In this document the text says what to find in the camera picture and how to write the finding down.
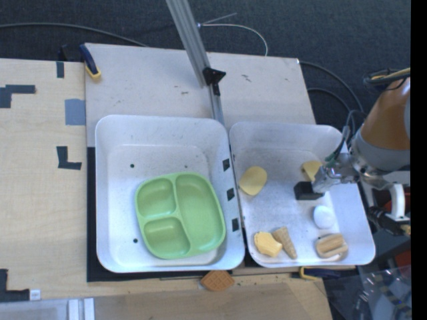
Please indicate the black cylinder on white bracket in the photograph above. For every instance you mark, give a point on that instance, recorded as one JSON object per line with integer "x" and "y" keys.
{"x": 388, "y": 220}

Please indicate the pale flat board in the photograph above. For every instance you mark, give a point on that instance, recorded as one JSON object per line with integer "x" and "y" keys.
{"x": 150, "y": 82}

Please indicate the black cube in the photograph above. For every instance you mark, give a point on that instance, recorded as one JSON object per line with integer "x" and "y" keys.
{"x": 303, "y": 192}

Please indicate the yellow toy fries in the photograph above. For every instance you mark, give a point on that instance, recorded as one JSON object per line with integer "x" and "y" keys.
{"x": 267, "y": 244}

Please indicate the white egg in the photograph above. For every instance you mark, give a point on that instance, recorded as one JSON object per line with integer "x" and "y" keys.
{"x": 323, "y": 217}

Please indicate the yellow curved crisp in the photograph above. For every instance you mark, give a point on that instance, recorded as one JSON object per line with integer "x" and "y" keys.
{"x": 310, "y": 168}

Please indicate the tan ice cream cone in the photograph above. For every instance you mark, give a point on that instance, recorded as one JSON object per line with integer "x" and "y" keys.
{"x": 286, "y": 242}

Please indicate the green divided plate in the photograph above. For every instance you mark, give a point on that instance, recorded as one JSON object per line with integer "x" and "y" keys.
{"x": 181, "y": 215}

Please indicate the white plastic tray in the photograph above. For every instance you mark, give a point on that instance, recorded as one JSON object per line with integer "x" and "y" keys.
{"x": 116, "y": 195}
{"x": 283, "y": 205}

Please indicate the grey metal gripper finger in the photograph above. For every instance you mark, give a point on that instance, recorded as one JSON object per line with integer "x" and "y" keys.
{"x": 319, "y": 183}

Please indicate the yellow round crisp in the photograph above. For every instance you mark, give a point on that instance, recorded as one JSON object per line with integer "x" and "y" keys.
{"x": 253, "y": 181}

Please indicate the brown waffle biscuit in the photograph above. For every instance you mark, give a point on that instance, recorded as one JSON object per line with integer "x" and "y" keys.
{"x": 217, "y": 280}

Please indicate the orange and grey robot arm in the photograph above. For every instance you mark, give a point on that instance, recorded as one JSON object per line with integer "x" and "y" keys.
{"x": 387, "y": 128}

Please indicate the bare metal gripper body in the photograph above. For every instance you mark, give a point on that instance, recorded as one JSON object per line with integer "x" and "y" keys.
{"x": 342, "y": 168}

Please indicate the tan hot dog bun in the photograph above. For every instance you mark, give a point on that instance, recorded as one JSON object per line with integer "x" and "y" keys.
{"x": 331, "y": 245}

